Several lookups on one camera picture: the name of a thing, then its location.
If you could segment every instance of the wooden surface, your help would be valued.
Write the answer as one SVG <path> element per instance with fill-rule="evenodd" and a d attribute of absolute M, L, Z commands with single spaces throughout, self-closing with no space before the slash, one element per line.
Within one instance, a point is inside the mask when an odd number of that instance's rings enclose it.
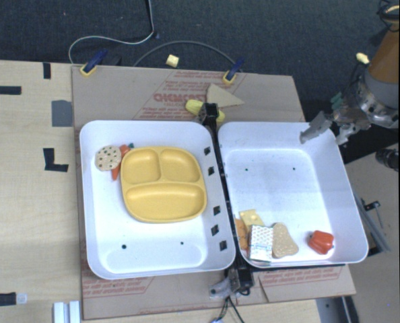
<path fill-rule="evenodd" d="M 51 102 L 71 101 L 71 66 L 0 61 L 0 293 L 26 293 L 24 305 L 0 307 L 0 322 L 52 322 L 56 301 L 81 300 L 74 130 L 52 127 Z M 68 172 L 44 170 L 43 148 Z M 245 322 L 320 322 L 315 300 L 245 306 Z M 94 322 L 210 322 L 219 310 L 94 320 Z M 237 322 L 229 310 L 225 322 Z"/>

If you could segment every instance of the black fabric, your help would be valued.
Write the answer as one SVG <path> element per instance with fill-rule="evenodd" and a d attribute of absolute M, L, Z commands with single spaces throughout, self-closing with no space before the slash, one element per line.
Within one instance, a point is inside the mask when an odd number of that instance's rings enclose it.
<path fill-rule="evenodd" d="M 165 42 L 204 42 L 233 59 L 244 57 L 244 72 L 291 75 L 310 121 L 320 109 L 330 110 L 329 100 L 348 84 L 355 54 L 375 54 L 385 32 L 379 1 L 152 0 L 155 38 L 139 46 L 85 40 L 74 47 L 73 61 L 85 63 L 107 48 L 130 66 Z M 66 63 L 80 37 L 136 41 L 149 32 L 145 0 L 0 0 L 0 59 Z M 181 69 L 228 69 L 224 57 L 190 44 L 163 48 L 141 66 L 166 67 L 169 54 L 180 57 Z M 381 139 L 394 143 L 396 133 Z"/>

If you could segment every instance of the gray floor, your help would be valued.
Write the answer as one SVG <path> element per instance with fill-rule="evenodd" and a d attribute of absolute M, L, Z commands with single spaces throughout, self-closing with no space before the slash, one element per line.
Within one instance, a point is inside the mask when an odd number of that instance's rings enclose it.
<path fill-rule="evenodd" d="M 399 149 L 399 145 L 390 148 Z M 346 169 L 354 190 L 365 203 L 380 203 L 378 214 L 375 210 L 368 214 L 384 233 L 390 251 L 350 265 L 357 294 L 350 298 L 319 299 L 321 320 L 324 323 L 400 322 L 399 173 L 379 164 L 374 154 L 346 165 Z M 372 238 L 368 241 L 375 246 Z"/>

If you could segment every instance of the yellow divided plate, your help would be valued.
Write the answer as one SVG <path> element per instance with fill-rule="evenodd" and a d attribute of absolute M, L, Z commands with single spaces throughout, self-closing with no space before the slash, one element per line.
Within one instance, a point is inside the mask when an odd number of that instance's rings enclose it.
<path fill-rule="evenodd" d="M 176 147 L 140 147 L 121 163 L 125 206 L 137 220 L 171 223 L 199 216 L 206 187 L 195 157 Z"/>

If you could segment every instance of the cardboard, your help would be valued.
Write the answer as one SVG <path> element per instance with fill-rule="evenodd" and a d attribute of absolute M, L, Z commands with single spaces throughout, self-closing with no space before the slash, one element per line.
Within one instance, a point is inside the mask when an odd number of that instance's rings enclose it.
<path fill-rule="evenodd" d="M 245 102 L 222 108 L 226 115 L 224 122 L 302 122 L 304 117 L 293 79 L 240 73 L 228 87 L 222 83 L 223 73 L 219 72 L 98 67 L 92 76 L 85 78 L 79 68 L 72 67 L 72 85 L 84 319 L 220 308 L 222 300 L 209 298 L 209 286 L 220 282 L 224 271 L 109 281 L 98 278 L 89 269 L 78 134 L 92 120 L 193 120 L 194 116 L 185 110 L 186 101 L 205 102 L 207 88 L 212 83 Z M 255 272 L 254 278 L 250 295 L 235 298 L 237 305 L 355 293 L 348 266 Z"/>

